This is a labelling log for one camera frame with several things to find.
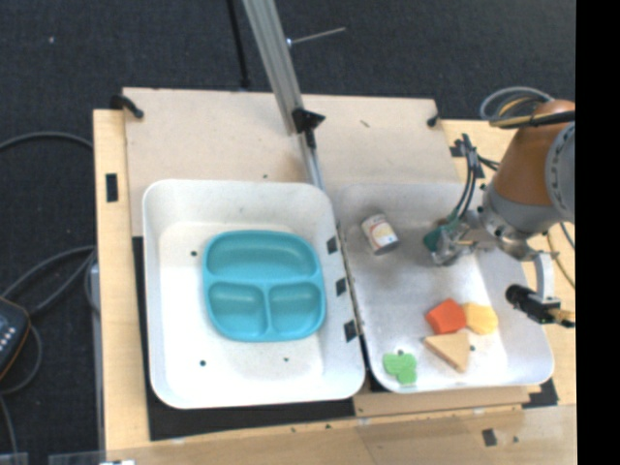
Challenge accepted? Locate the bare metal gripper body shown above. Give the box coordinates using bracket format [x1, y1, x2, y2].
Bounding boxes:
[430, 200, 540, 267]

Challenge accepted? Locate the yellow toy food piece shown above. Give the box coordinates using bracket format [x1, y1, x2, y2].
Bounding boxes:
[461, 301, 500, 337]

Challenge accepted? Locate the orange toy food piece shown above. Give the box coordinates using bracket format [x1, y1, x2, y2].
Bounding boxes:
[424, 297, 468, 336]

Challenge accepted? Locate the white plastic tray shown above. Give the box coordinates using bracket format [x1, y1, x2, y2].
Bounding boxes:
[141, 178, 367, 411]
[332, 181, 556, 395]

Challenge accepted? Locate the tan triangular toy slice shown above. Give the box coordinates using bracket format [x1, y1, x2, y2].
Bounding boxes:
[423, 329, 473, 374]

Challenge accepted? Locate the small white and yellow can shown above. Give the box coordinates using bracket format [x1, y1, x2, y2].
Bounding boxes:
[359, 213, 401, 257]

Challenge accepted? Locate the green toy food piece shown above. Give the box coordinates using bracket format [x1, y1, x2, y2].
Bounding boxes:
[382, 350, 419, 386]

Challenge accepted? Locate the blue divided plate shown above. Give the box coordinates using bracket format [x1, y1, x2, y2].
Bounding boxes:
[201, 230, 327, 344]

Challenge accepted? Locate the pale wood board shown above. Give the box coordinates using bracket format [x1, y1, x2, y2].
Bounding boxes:
[120, 87, 532, 418]

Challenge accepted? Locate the black cylinder on white bracket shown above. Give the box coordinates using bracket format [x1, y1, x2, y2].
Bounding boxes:
[505, 252, 563, 325]

